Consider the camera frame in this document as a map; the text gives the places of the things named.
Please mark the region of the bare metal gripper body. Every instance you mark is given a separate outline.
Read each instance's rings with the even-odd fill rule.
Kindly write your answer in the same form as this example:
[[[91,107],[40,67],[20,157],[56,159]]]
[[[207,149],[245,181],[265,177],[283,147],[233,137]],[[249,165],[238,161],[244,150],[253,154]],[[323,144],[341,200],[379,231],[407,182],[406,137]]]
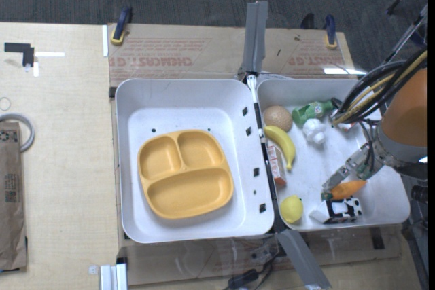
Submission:
[[[383,166],[383,161],[376,155],[374,147],[370,143],[361,146],[345,162],[348,173],[359,179],[373,177]]]

